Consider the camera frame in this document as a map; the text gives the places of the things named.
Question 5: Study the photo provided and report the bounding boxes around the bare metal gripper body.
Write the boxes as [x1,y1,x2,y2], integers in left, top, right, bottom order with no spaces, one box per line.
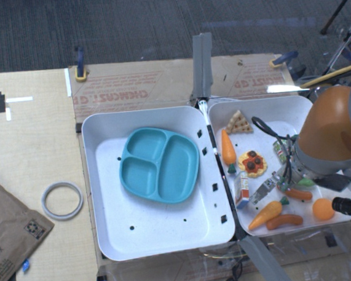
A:
[269,155,306,191]

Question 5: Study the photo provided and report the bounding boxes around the green toy vegetable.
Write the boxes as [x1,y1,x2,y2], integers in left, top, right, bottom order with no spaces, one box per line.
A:
[296,176,317,189]

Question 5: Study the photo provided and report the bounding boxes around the white and red carton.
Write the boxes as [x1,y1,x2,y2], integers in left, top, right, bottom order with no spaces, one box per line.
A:
[232,170,253,210]

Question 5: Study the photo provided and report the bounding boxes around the orange carrot green top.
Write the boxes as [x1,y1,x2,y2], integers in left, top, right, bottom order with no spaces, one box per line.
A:
[219,127,239,175]
[245,196,293,232]

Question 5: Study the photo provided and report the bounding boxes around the orange brown sausage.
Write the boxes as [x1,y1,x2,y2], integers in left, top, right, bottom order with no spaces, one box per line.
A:
[282,185,314,204]
[265,212,305,231]

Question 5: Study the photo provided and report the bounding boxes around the small green and white can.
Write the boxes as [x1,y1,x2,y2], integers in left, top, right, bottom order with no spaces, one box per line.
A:
[272,139,291,165]

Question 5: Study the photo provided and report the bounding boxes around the yellow pasta with meatballs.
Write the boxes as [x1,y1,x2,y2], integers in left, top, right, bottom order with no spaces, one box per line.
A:
[237,149,269,180]

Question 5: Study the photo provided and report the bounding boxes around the orange ball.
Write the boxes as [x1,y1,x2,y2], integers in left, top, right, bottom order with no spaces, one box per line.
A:
[311,197,336,223]

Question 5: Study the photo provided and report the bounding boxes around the white plastic tray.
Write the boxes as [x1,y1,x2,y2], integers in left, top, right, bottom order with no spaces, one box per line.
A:
[206,90,351,242]
[79,101,239,264]

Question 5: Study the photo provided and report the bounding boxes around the tan lattice pizza slice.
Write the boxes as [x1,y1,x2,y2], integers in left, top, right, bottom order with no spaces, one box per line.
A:
[223,108,254,136]

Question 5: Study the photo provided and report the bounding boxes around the blue divided plate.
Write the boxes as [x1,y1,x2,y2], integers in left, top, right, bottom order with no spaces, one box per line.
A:
[114,122,205,209]

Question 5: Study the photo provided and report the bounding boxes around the brown cardboard board red print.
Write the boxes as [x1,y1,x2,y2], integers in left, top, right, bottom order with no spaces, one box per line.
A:
[68,39,351,281]

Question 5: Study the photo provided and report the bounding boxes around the brown paper envelope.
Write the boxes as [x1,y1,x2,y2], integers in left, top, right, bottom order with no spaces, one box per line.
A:
[0,161,61,281]

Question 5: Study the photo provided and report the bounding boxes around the white tape ring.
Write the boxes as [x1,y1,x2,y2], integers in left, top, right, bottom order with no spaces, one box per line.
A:
[39,179,86,224]

